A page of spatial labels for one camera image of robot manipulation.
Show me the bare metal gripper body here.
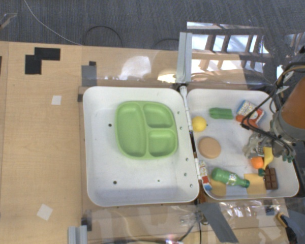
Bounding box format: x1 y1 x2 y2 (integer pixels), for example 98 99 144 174
243 132 296 160

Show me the yellow banana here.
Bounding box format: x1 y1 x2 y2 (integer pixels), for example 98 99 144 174
262 146 274 170

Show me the orange fruit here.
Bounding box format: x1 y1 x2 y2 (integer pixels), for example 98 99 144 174
250 156 265 170

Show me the white plastic tray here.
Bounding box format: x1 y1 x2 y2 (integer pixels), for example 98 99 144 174
82 85 200 208
186 88 300 201

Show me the blue white red carton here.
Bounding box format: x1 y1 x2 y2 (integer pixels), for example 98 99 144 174
235 100 265 124

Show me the brown chocolate bar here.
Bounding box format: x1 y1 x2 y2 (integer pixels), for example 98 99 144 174
264 167 279 191

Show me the yellow cheese slice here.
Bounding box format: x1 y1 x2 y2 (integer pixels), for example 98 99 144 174
243 173 267 195

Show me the green toy vegetable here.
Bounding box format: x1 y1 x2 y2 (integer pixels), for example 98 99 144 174
208 107 235 120

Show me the green bottle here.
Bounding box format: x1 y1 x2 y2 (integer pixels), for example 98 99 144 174
210 167 251 189

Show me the tan round biscuit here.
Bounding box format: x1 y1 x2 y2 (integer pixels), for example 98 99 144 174
198 136 222 160

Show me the yellow orange toy bread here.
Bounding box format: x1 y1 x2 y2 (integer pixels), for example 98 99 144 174
209 179 228 197

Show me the white and red small carton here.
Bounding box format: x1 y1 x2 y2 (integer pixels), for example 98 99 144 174
198 159 212 191

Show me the yellow lemon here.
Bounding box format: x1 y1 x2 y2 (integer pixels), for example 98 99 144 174
191 115 207 133

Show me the black and white thin rod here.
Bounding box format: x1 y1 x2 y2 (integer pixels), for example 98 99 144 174
179 85 203 181

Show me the green divided plate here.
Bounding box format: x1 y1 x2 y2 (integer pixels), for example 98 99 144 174
114 100 179 161

